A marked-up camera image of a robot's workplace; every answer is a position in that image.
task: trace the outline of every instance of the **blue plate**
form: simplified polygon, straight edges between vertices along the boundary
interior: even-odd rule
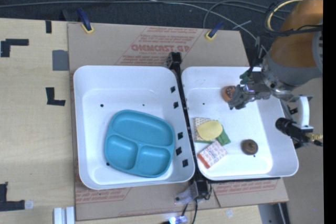
[[[116,113],[107,130],[104,153],[110,166],[125,173],[159,177],[169,168],[175,148],[171,125],[133,110]]]

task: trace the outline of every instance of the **white tray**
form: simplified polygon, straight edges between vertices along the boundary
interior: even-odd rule
[[[79,175],[92,189],[185,182],[195,171],[174,73],[164,67],[84,66],[74,74]],[[104,139],[111,118],[136,110],[168,121],[175,131],[172,162],[165,174],[148,178],[107,165]]]
[[[194,134],[194,118],[218,120],[224,127],[230,144],[228,154],[207,169],[198,161],[201,173],[211,180],[233,180],[291,176],[298,170],[298,159],[290,137],[275,127],[283,111],[278,99],[250,102],[240,110],[230,110],[221,96],[221,89],[238,85],[246,67],[189,67],[182,73],[188,115]],[[240,144],[253,139],[258,152],[246,155]],[[196,153],[208,144],[194,143]]]

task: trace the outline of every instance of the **brown round object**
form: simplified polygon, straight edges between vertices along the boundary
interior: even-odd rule
[[[242,142],[242,150],[247,155],[256,154],[258,151],[258,144],[252,139],[244,140]]]
[[[226,86],[223,88],[222,96],[226,102],[230,101],[232,99],[232,95],[234,91],[236,90],[235,86]]]

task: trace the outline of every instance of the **cardboard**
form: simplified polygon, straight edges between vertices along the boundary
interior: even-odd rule
[[[76,219],[181,212],[185,205],[176,204],[174,195],[184,191],[188,182],[104,191],[83,185],[78,176],[72,78],[76,69],[85,65],[168,66],[171,51],[181,52],[182,69],[189,66],[248,66],[240,33],[219,30],[213,41],[207,41],[204,37],[207,29],[105,24],[93,24],[93,27],[95,31],[88,35],[81,23],[68,24]],[[199,209],[288,200],[282,179],[212,186],[211,198],[202,201]]]

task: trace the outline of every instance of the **beige table surface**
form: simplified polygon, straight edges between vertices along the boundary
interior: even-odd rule
[[[32,200],[33,209],[0,212],[0,223],[52,223],[57,207],[74,206],[69,71],[53,71],[52,51],[68,50],[67,23],[0,19],[0,40],[29,39],[0,58],[0,184],[7,200]],[[46,87],[65,106],[47,105]],[[226,214],[231,210],[233,216]],[[187,213],[190,218],[193,212]],[[175,214],[83,223],[160,223]],[[196,223],[261,223],[258,206],[199,210]]]

